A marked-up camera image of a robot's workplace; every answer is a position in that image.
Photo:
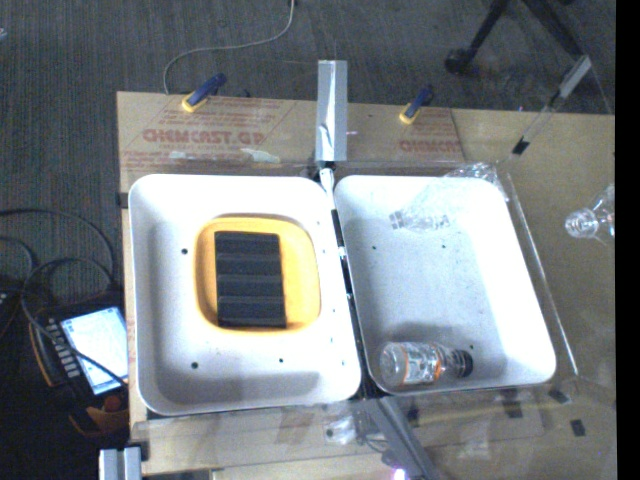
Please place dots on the thin black and white rod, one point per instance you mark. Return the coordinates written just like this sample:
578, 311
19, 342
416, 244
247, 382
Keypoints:
345, 268

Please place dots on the orange plate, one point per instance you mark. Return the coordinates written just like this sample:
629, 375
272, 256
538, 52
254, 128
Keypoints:
305, 278

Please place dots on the black ribbed foam block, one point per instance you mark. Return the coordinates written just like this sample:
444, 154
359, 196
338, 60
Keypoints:
249, 279

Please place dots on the brown cardboard board red print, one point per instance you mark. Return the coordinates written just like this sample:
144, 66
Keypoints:
380, 133

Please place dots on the clear crumpled plastic bottle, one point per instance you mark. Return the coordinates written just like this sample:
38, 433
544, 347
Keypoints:
435, 203

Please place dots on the white plastic tray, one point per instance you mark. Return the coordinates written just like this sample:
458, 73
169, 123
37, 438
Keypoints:
450, 288
165, 288

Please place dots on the clear bottle orange label black cap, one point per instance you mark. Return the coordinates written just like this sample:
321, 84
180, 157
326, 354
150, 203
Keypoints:
417, 363

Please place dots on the black office chair base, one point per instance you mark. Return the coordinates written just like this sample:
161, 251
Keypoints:
520, 3

